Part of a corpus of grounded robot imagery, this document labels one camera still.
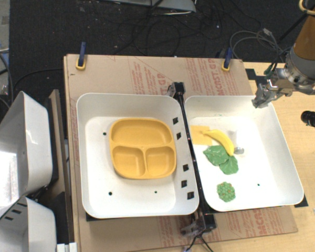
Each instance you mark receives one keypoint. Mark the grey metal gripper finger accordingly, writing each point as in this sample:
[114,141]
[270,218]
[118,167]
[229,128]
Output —
[258,100]
[269,97]

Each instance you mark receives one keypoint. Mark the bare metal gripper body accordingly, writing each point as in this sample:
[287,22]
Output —
[282,84]

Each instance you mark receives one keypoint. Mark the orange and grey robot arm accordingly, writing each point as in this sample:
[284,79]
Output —
[307,38]

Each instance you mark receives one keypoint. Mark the yellow banana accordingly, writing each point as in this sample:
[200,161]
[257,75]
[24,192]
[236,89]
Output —
[223,139]

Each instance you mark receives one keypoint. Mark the clear plastic bottle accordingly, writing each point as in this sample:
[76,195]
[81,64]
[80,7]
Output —
[238,150]

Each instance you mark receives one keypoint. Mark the green lettuce leaf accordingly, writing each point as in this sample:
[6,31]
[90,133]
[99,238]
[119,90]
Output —
[215,155]
[229,166]

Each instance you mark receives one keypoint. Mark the yellow cheese slice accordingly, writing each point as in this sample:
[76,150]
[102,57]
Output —
[198,136]

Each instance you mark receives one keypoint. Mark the thin black rod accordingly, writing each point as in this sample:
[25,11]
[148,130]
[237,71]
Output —
[194,156]

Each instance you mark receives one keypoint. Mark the green broccoli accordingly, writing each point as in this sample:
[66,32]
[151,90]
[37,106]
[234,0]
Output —
[226,191]

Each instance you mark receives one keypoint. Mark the yellow divided plate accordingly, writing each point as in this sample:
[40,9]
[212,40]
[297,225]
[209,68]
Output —
[141,148]

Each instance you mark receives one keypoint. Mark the brown cardboard board red print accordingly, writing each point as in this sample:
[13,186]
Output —
[115,72]

